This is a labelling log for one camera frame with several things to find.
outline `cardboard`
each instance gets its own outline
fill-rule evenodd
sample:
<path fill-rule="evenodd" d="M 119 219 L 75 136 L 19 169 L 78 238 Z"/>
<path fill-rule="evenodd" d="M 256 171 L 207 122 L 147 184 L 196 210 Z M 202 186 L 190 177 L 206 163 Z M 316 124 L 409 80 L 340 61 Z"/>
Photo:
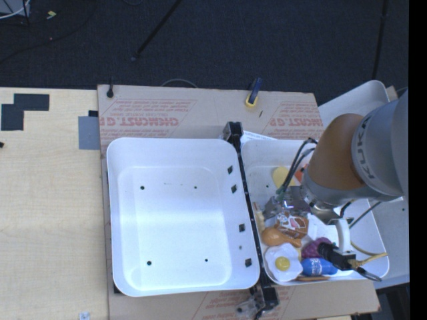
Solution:
<path fill-rule="evenodd" d="M 256 106 L 249 108 L 248 91 L 114 85 L 113 96 L 108 97 L 109 88 L 100 85 L 97 92 L 110 319 L 238 319 L 236 305 L 250 296 L 247 290 L 140 298 L 115 293 L 105 151 L 119 137 L 218 138 L 229 121 L 276 139 L 318 139 L 324 128 L 314 95 L 260 91 Z M 322 281 L 276 290 L 280 304 L 262 319 L 313 319 L 379 310 L 369 280 Z"/>

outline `white cable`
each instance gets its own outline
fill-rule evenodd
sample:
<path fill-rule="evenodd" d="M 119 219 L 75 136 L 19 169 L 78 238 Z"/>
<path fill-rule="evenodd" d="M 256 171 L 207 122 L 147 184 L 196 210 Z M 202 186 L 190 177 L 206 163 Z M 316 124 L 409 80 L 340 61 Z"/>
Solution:
<path fill-rule="evenodd" d="M 25 7 L 29 4 L 29 2 L 30 2 L 30 1 L 31 1 L 31 0 L 26 0 L 26 2 L 24 3 Z M 14 16 L 14 15 L 16 15 L 16 14 L 19 14 L 19 13 L 20 13 L 20 12 L 22 12 L 23 10 L 24 10 L 24 7 L 22 6 L 20 9 L 18 9 L 17 11 L 15 11 L 15 12 L 13 12 L 13 13 L 11 13 L 11 14 L 1 16 L 1 17 L 0 17 L 0 19 L 10 18 L 10 17 L 12 17 L 12 16 Z"/>

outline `black fabric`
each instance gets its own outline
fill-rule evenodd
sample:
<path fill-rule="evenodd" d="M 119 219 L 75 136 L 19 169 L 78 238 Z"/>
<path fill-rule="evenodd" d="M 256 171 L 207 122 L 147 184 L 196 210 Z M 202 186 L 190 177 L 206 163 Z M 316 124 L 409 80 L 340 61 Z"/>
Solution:
<path fill-rule="evenodd" d="M 409 0 L 31 0 L 0 19 L 0 86 L 98 84 L 314 93 L 321 105 L 371 80 L 408 86 Z"/>

